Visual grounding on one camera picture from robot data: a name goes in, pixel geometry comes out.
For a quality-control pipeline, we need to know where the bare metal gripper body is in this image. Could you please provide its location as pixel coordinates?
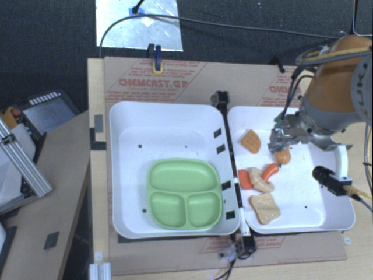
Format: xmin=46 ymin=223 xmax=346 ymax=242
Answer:
xmin=280 ymin=114 xmax=336 ymax=152

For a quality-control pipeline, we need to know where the orange sausage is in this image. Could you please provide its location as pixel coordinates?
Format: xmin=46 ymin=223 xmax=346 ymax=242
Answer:
xmin=261 ymin=162 xmax=280 ymax=184

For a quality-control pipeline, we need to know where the thin black and white rod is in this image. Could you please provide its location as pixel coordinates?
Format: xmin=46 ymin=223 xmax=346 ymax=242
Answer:
xmin=220 ymin=103 xmax=248 ymax=236

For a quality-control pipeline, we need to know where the red-orange sausage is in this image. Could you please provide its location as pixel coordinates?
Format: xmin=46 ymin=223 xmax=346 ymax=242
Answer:
xmin=237 ymin=169 xmax=254 ymax=190

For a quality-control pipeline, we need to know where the white plastic tray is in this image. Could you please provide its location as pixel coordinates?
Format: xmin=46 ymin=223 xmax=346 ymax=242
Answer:
xmin=108 ymin=101 xmax=242 ymax=240
xmin=227 ymin=106 xmax=357 ymax=235

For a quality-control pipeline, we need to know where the beige bread slice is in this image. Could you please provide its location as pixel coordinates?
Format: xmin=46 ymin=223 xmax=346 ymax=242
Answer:
xmin=248 ymin=192 xmax=281 ymax=226

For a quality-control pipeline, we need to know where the green divided plate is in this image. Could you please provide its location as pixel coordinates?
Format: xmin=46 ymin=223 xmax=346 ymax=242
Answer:
xmin=146 ymin=157 xmax=223 ymax=231

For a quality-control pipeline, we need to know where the brown cardboard board, red print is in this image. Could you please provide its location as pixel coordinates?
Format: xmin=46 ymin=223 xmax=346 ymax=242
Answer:
xmin=103 ymin=57 xmax=348 ymax=277

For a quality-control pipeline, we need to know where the black cylinder on white bracket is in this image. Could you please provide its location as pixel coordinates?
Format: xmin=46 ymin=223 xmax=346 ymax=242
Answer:
xmin=312 ymin=144 xmax=354 ymax=197

